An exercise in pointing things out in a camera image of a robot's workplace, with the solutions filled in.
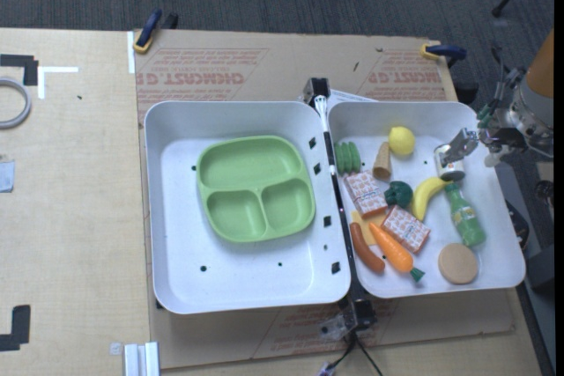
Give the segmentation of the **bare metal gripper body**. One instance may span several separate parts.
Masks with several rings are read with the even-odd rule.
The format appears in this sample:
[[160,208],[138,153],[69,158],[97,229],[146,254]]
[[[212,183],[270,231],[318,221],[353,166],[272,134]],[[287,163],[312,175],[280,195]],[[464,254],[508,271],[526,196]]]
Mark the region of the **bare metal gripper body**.
[[522,102],[486,104],[478,112],[479,140],[496,157],[513,151],[534,151],[553,157],[553,129]]

